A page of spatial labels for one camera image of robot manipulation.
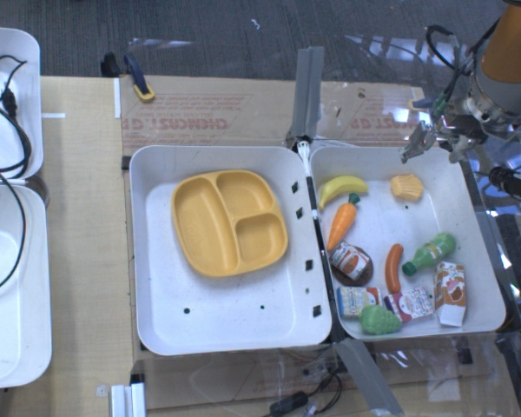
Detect orange carrot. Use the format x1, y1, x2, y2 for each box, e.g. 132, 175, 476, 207
326, 192, 361, 253

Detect pink and white carton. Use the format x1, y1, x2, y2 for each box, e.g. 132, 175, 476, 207
382, 287, 436, 323

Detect yellow banana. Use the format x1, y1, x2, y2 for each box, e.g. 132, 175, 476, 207
317, 175, 370, 210

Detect brown cardboard board, red print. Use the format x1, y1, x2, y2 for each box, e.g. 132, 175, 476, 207
119, 74, 518, 410

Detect green bottle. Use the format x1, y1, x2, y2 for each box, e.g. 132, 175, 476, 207
401, 231, 458, 277

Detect black block with thin wires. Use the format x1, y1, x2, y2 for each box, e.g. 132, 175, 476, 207
268, 390, 310, 417

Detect orange sausage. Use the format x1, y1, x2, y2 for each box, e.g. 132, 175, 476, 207
384, 243, 405, 295

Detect green grapes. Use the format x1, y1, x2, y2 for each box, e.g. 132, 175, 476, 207
358, 304, 404, 336

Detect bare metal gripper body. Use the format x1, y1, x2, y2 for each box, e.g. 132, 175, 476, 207
433, 85, 521, 146

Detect blue and yellow packet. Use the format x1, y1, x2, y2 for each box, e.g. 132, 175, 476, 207
335, 285, 384, 320

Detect black cable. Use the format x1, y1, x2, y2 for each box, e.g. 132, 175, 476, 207
0, 55, 32, 297

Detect yellow divided plate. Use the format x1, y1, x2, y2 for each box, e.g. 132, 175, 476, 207
170, 169, 290, 278

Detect white plastic tray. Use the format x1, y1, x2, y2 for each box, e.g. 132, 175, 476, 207
0, 25, 43, 182
0, 182, 53, 391
307, 145, 507, 342
129, 144, 333, 357

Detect black cylinder on white bracket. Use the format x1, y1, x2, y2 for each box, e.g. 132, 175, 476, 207
488, 131, 521, 204

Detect yellow biscuit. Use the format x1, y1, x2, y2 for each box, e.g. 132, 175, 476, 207
390, 173, 425, 203

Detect red and white small can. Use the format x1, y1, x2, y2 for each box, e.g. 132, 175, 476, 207
329, 240, 371, 281

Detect orange and white carton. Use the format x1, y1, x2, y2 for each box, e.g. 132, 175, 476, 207
433, 261, 468, 328

